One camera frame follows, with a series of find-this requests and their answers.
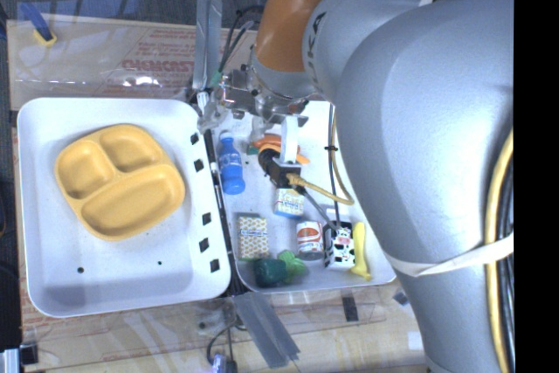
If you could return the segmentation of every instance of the food can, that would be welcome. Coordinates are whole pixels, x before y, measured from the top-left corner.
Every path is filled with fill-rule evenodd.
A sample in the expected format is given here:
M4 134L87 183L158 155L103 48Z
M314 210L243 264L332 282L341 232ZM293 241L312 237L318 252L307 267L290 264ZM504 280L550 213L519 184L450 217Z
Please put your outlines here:
M297 247L300 259L312 261L324 258L322 224L305 221L297 224Z

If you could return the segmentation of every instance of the blue bottle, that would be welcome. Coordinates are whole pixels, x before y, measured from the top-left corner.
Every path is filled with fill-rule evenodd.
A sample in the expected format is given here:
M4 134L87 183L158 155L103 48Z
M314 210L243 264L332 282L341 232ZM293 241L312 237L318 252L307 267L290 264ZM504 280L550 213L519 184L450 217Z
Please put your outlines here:
M224 131L219 136L219 140L221 141L221 149L218 160L224 193L238 195L245 191L241 155L233 146L233 136L230 132Z

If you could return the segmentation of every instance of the robotic arm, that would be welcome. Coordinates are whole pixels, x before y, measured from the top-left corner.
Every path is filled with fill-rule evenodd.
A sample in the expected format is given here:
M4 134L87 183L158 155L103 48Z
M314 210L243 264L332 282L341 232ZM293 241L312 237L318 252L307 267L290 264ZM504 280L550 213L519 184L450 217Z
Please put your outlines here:
M309 98L335 104L349 179L434 372L514 370L514 287L507 308L495 259L414 273L512 232L513 17L514 0L268 0L250 64L225 77L256 134Z

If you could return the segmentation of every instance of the yellow plate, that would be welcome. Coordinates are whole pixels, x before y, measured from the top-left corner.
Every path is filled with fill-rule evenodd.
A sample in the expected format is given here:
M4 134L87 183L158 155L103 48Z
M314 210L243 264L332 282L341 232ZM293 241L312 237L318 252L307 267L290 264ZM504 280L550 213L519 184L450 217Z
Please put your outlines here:
M128 124L103 128L64 148L57 183L81 223L109 241L159 224L183 202L183 178L158 142Z

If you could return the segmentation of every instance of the can label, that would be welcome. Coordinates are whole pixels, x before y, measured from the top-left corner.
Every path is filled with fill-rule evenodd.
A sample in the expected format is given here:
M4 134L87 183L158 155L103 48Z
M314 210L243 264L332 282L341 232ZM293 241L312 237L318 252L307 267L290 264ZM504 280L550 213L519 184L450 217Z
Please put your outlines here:
M317 221L305 221L297 224L297 247L301 259L324 258L324 241L322 224Z

